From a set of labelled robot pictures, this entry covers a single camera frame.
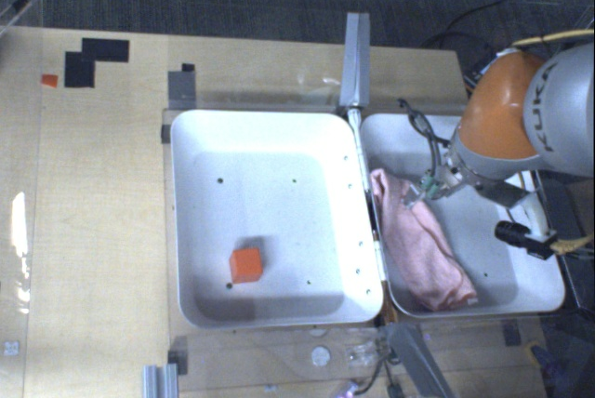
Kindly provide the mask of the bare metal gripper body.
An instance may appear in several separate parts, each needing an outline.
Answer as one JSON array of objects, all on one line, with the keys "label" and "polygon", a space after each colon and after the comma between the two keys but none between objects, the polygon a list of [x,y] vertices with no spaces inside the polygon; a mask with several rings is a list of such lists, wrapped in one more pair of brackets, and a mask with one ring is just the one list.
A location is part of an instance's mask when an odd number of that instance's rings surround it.
[{"label": "bare metal gripper body", "polygon": [[465,169],[463,163],[431,167],[419,180],[423,197],[439,200],[458,192],[466,185]]}]

